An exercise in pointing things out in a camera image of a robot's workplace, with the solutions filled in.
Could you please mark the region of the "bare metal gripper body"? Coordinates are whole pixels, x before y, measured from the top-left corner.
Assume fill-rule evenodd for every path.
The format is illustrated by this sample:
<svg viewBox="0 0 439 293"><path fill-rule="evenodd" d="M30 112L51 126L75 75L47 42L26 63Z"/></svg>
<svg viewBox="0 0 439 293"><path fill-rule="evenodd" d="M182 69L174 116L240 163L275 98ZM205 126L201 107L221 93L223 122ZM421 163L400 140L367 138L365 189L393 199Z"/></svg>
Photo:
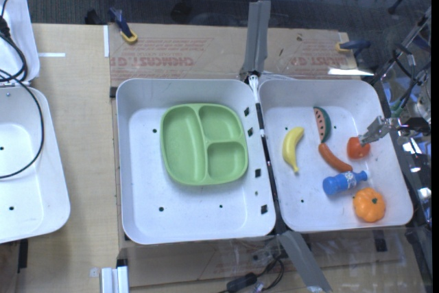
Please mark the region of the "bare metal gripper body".
<svg viewBox="0 0 439 293"><path fill-rule="evenodd" d="M402 121L398 117L388 119L390 129L397 132L420 132L429 134L429 123L423 117L410 117L406 121Z"/></svg>

